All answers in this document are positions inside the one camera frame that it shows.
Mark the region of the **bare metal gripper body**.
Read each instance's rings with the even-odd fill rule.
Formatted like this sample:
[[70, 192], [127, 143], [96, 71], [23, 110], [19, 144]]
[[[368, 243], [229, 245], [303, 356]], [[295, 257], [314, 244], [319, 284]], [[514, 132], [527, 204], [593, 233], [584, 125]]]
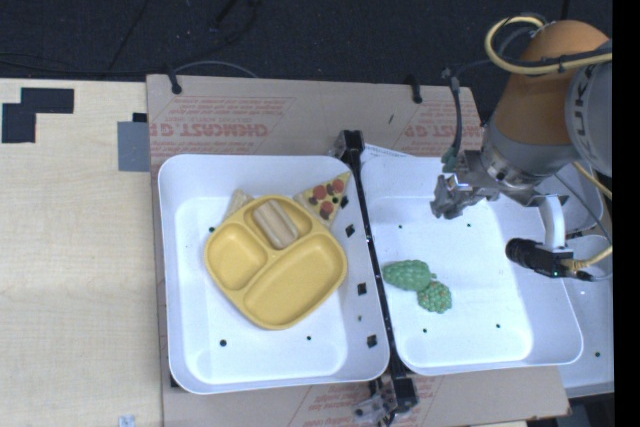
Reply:
[[475, 189], [487, 201], [503, 195], [527, 206], [538, 194], [538, 177], [514, 166], [494, 148], [462, 151], [449, 179], [457, 189]]

